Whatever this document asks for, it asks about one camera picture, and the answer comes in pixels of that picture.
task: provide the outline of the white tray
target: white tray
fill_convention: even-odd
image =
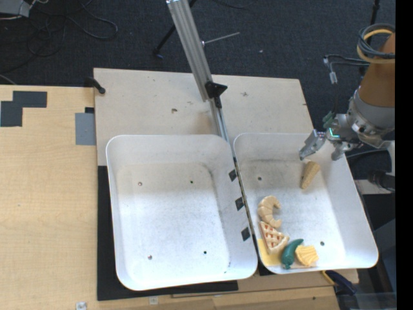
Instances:
[[[122,135],[106,146],[116,273],[142,291],[253,275],[257,254],[230,145]]]
[[[328,269],[368,268],[376,264],[378,250],[361,199],[345,158],[332,161],[334,147],[326,142],[308,157],[321,165],[307,189],[299,187],[308,160],[299,150],[308,134],[241,134],[234,141],[246,203],[259,245],[259,256],[273,273],[287,274]],[[274,218],[282,219],[280,232],[290,241],[304,239],[319,255],[315,267],[284,269],[280,256],[269,256],[259,230],[258,203],[268,195],[281,202]]]

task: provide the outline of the black bracket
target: black bracket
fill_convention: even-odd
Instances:
[[[221,99],[219,98],[222,93],[228,88],[228,86],[214,83],[213,81],[208,81],[205,84],[206,93],[210,99],[214,99],[215,107],[222,108]]]
[[[106,90],[92,77],[86,77],[84,82],[85,87],[95,87],[100,94],[104,94]]]

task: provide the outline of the wooden table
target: wooden table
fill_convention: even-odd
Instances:
[[[125,82],[135,88],[148,81],[167,82],[176,76],[183,79],[180,85],[183,88],[194,81],[185,74],[95,70],[95,77],[107,89],[108,97]],[[297,124],[293,117],[295,126],[289,127],[274,123],[272,132],[287,127],[290,132],[310,132],[312,125],[298,80],[233,76],[216,76],[214,80],[221,83],[238,80],[236,86],[243,84],[242,88],[228,90],[228,94],[225,92],[222,96],[231,138],[239,132],[232,121],[237,117],[231,112],[239,111],[232,96],[238,96],[238,100],[249,98],[245,104],[253,104],[256,99],[252,87],[256,81],[263,81],[267,87],[275,86],[274,95],[279,100],[274,106],[277,114],[282,116],[289,111],[301,120],[301,124]],[[173,294],[97,301],[97,166],[102,155],[99,146],[103,146],[99,139],[106,139],[113,130],[99,133],[101,118],[105,115],[100,110],[102,105],[95,111],[97,145],[77,144],[79,130],[75,125],[76,114],[85,113],[86,107],[95,107],[96,101],[103,97],[93,88],[1,85],[0,101],[13,101],[14,91],[46,92],[47,105],[23,107],[21,126],[0,127],[0,300],[3,309],[74,310],[76,305],[82,309],[78,302],[86,302],[87,309],[229,310],[246,309],[247,304],[248,309],[339,309],[334,288],[317,272],[270,276],[256,273],[238,281],[238,291],[219,295]],[[143,99],[148,93],[140,95]],[[288,106],[285,98],[290,98]],[[206,104],[191,105],[188,102],[192,99],[185,101],[187,107]],[[185,110],[184,103],[181,104],[182,107],[174,107],[178,113]],[[356,270],[340,273],[352,282],[358,281]]]

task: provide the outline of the gray tape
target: gray tape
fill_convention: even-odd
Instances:
[[[79,112],[75,114],[76,145],[96,145],[95,114]]]

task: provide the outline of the green toy vegetable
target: green toy vegetable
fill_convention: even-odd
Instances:
[[[281,255],[281,263],[286,269],[294,263],[294,253],[299,245],[303,243],[304,239],[296,239],[285,246],[283,254]]]

